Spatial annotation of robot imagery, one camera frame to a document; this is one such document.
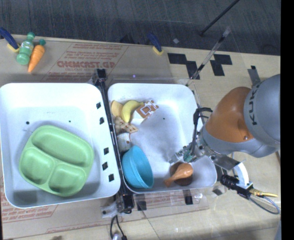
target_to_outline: green plate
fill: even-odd
[[[61,128],[44,125],[28,139],[19,160],[21,176],[49,193],[68,197],[79,192],[94,159],[91,145]]]

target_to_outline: green bottle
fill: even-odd
[[[33,50],[33,39],[35,38],[35,34],[33,32],[29,32],[27,34],[27,39],[23,41],[20,45],[19,54],[17,55],[17,62],[21,65],[26,65],[30,61],[30,55]]]

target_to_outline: toy carrot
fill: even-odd
[[[45,48],[43,47],[46,44],[44,39],[39,40],[39,44],[34,47],[32,54],[30,55],[30,62],[28,66],[28,72],[33,71],[36,65],[39,63],[41,57],[45,53]]]

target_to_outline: banana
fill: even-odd
[[[141,105],[143,105],[143,102],[138,102],[136,100],[129,100],[123,105],[121,110],[121,118],[128,123],[130,121],[132,113]]]
[[[121,117],[121,111],[122,111],[122,107],[123,104],[117,102],[117,101],[113,101],[111,103],[111,113],[115,116],[115,117]]]

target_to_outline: gray carpet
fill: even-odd
[[[0,27],[12,34],[146,44],[152,31],[162,46],[210,50],[230,26],[221,51],[280,55],[281,0],[0,0]]]

